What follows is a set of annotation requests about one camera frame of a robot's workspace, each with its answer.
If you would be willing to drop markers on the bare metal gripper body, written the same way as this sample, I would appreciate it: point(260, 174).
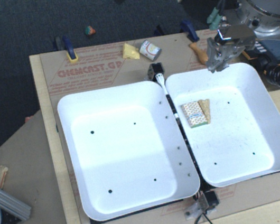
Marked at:
point(236, 36)

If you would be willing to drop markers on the tan biscuit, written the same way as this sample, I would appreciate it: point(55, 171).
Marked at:
point(206, 107)

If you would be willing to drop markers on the small white can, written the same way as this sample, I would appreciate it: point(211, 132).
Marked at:
point(149, 50)

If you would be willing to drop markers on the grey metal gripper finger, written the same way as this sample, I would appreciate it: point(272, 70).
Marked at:
point(211, 54)
point(224, 63)

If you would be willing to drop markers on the orange patterned carton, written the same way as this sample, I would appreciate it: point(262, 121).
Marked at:
point(193, 115)

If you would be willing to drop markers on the white plastic tray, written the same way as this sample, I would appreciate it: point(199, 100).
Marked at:
point(234, 132)
point(125, 149)

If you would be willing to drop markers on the brown cardboard board red print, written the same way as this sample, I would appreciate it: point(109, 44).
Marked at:
point(99, 62)

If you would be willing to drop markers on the yellow cheese wedge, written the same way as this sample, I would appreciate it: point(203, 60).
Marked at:
point(130, 52)

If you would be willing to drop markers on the red and green strawberry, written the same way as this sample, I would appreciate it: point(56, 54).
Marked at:
point(90, 30)

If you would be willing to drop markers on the thin black and white rod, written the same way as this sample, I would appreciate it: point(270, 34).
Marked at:
point(176, 115)

